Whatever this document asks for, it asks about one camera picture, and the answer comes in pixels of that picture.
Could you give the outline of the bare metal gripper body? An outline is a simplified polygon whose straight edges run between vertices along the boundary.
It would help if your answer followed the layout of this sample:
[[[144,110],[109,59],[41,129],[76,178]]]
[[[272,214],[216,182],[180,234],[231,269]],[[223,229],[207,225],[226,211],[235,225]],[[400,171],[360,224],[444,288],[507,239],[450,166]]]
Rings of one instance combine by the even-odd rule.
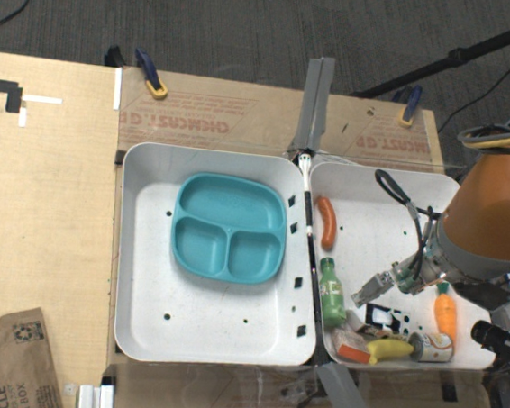
[[[431,231],[423,238],[419,250],[391,268],[396,286],[406,295],[417,295],[426,287],[440,282],[454,283],[461,278],[461,271],[448,255],[449,241],[443,227],[442,220],[427,227]]]

